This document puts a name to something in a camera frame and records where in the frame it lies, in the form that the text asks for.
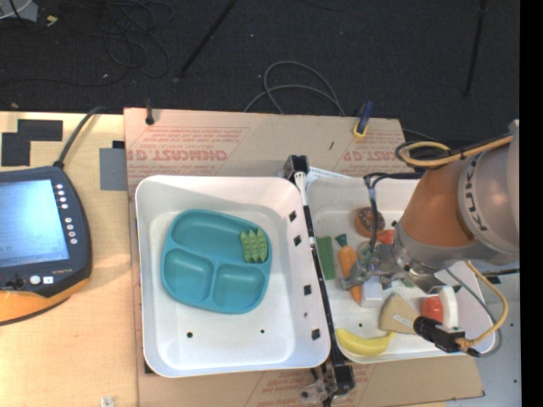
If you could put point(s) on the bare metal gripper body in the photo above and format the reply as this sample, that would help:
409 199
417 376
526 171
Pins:
388 261

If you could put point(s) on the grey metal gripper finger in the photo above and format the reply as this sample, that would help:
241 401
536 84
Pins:
386 283
351 279

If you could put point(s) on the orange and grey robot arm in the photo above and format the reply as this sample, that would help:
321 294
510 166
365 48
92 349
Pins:
437 210

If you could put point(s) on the white cube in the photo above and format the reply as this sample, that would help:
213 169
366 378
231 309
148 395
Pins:
371 294

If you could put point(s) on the orange carrot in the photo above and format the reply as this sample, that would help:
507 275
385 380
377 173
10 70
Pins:
347 258

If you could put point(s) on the red-orange toy food piece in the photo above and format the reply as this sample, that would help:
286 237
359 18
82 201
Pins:
387 236

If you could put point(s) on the beige cheese wedge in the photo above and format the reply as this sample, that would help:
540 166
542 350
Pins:
396 314

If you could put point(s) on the green rectangular stick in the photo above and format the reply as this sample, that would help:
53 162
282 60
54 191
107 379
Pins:
326 258

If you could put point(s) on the brown doughnut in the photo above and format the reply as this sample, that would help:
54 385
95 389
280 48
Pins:
364 223

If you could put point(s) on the thin black and white rod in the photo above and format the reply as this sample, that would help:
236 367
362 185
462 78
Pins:
315 244

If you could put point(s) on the red tomato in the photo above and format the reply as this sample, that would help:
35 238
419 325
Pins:
432 310

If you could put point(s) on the yellow banana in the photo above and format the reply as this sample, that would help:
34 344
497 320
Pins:
362 345

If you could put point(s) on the white plastic tray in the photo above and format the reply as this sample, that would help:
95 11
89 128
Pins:
335 202
229 346

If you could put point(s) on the green pea pods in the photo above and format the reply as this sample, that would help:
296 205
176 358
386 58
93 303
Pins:
254 246

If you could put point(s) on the teal divided plate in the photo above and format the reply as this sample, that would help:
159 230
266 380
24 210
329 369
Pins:
203 261

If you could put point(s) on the brown cardboard board red print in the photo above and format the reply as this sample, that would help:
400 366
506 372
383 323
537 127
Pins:
271 142

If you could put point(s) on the black cylinder on white bracket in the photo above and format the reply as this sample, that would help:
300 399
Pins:
441 333

